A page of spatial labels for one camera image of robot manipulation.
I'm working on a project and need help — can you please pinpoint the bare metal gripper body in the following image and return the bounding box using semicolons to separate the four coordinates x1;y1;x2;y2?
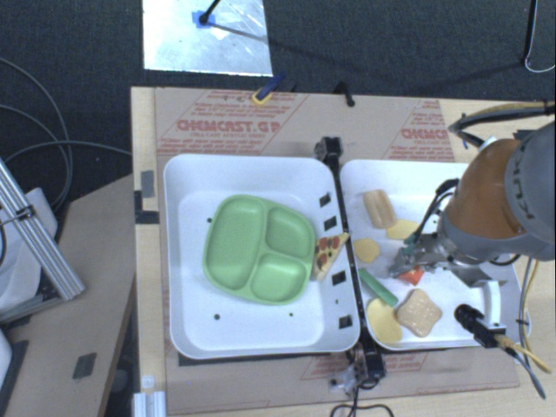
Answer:
404;234;468;274

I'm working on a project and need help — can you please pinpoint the orange red toy piece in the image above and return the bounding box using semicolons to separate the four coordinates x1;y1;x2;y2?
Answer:
397;265;425;287

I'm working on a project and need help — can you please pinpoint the green toy stick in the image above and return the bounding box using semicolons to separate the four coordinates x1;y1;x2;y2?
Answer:
357;268;400;308

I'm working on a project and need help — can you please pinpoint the tan toy toast slice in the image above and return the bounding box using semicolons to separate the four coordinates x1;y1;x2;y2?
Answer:
395;288;444;339

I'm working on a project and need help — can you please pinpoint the large yellow toy crisp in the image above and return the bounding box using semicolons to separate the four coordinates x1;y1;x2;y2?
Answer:
365;297;405;345

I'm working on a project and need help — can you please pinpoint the thin black rod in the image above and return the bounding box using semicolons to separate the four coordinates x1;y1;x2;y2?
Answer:
323;154;371;361

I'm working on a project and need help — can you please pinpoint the tan toy hot dog bun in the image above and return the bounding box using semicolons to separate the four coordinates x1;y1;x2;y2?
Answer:
362;189;397;230

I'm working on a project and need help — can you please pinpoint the white plastic tray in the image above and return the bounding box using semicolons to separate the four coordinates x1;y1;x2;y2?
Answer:
162;153;362;361
339;158;523;352

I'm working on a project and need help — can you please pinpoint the toy pizza slice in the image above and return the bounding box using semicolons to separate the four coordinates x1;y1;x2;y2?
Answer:
311;231;351;282

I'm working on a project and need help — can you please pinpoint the green divided plate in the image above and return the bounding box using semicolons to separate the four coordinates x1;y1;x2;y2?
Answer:
202;194;318;308

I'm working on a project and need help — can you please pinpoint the brown cardboard board red print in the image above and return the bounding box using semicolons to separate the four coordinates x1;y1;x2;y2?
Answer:
154;87;522;407

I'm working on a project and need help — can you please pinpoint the black cylinder on white bracket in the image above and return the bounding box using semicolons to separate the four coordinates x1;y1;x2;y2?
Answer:
453;278;509;349

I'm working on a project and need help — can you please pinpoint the black block with thin wires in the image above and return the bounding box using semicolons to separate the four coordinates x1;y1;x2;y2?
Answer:
347;348;387;391
314;136;345;161

